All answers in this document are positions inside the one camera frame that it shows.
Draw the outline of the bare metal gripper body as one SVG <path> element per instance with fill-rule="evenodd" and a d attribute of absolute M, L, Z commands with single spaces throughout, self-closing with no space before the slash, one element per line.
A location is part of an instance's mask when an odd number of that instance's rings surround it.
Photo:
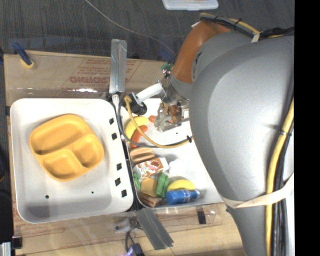
<path fill-rule="evenodd" d="M 164 92 L 160 93 L 160 104 L 157 111 L 157 122 L 161 125 L 180 125 L 189 120 L 189 99 L 174 88 L 170 79 L 162 79 Z"/>

